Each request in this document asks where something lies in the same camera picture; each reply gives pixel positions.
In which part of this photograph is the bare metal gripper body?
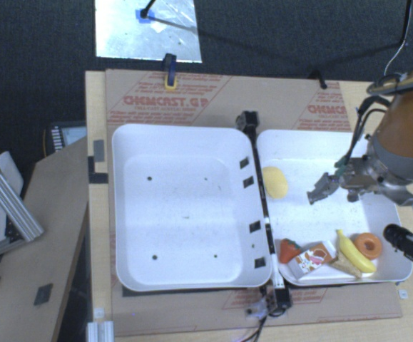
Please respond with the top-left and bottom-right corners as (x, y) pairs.
(337, 157), (413, 204)

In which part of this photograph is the white plastic tray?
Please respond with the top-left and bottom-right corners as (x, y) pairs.
(111, 123), (274, 293)
(255, 129), (413, 286)

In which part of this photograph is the yellow round biscuit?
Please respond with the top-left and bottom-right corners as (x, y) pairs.
(261, 166), (289, 200)

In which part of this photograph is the thin black and white rod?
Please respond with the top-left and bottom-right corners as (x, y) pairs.
(248, 128), (285, 290)

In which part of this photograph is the orange doughnut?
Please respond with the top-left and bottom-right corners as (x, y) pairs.
(354, 232), (383, 261)

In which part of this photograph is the orange and white carton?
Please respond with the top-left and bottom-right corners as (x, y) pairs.
(287, 241), (337, 280)

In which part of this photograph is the yellow banana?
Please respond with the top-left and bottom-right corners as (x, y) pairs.
(335, 229), (377, 274)

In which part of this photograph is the brown cardboard board red print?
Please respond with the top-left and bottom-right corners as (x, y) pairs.
(104, 68), (404, 337)

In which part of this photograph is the black cylinder on white bracket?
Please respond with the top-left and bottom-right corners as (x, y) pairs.
(383, 198), (413, 264)

